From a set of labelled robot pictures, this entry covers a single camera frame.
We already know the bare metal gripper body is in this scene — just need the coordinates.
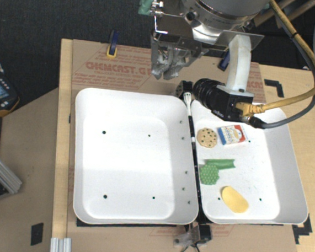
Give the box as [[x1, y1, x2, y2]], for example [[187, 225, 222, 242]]
[[147, 0, 266, 75]]

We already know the brown cardboard board, red print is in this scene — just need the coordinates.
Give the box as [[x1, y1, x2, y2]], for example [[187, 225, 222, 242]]
[[52, 39, 315, 252]]

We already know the tan chocolate chip biscuit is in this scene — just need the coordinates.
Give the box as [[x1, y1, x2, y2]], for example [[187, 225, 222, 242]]
[[195, 127, 219, 149]]

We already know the thin black and white rod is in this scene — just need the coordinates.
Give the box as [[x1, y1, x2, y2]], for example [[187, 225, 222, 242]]
[[171, 91, 214, 225]]

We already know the white, red and blue carton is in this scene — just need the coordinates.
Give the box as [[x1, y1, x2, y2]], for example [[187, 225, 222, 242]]
[[216, 122, 250, 149]]

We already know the white plastic tray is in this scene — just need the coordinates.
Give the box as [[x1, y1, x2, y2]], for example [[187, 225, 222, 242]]
[[179, 96, 315, 233], [63, 85, 211, 235]]

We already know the green broccoli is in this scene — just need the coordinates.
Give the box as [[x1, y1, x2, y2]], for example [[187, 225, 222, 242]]
[[197, 156, 237, 189]]

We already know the black block with thin wires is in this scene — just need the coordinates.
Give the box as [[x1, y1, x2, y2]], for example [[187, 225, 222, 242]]
[[175, 79, 194, 100], [173, 221, 215, 251]]

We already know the black cylinder on white bracket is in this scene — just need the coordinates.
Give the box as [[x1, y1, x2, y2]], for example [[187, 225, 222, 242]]
[[189, 30, 261, 125]]

